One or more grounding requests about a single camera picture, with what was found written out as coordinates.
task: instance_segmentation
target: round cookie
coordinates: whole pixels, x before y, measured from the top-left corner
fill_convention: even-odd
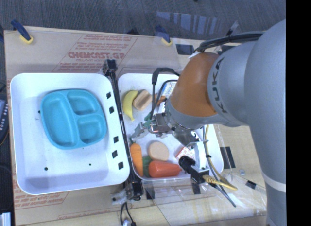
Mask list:
[[[167,161],[170,156],[169,149],[160,141],[152,142],[148,147],[148,155],[152,160]]]

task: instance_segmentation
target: toy banana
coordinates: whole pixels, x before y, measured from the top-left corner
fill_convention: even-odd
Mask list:
[[[123,112],[131,119],[131,121],[134,120],[132,103],[133,100],[137,97],[137,94],[138,90],[130,90],[123,99]]]

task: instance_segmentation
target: blue divided plate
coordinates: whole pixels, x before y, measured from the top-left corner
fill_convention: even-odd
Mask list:
[[[60,149],[95,144],[107,133],[101,104],[84,89],[64,89],[47,94],[41,101],[40,113],[49,141]]]

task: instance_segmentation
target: gray carpet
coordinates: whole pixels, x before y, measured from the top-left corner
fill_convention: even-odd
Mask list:
[[[286,18],[286,0],[0,0],[0,24],[11,30],[12,19],[24,25],[127,33],[136,28],[153,35],[162,25],[171,37],[222,37],[237,21],[239,32],[263,31]],[[0,45],[0,80],[5,77]],[[10,168],[7,139],[0,146],[0,165]],[[10,174],[0,169],[0,209],[12,210]]]

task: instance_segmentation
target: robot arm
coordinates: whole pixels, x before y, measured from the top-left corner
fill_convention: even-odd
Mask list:
[[[286,225],[285,28],[221,56],[200,53],[182,71],[167,101],[174,136],[206,124],[249,125],[267,190],[267,223]]]

